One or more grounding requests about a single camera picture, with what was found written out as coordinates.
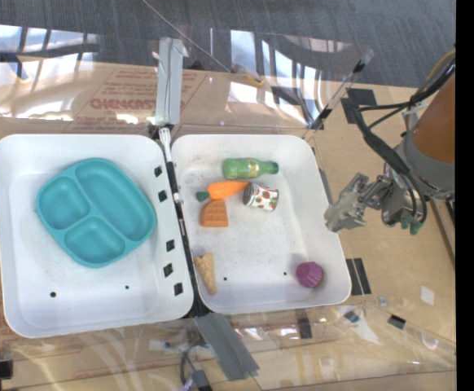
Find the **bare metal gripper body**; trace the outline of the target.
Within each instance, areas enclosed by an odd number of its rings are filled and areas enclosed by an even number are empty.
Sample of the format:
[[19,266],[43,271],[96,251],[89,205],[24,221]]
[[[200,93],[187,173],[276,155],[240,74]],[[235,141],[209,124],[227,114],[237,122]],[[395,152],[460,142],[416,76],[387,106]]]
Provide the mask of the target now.
[[410,225],[415,216],[415,193],[393,179],[379,175],[362,194],[366,206],[379,210],[385,225]]

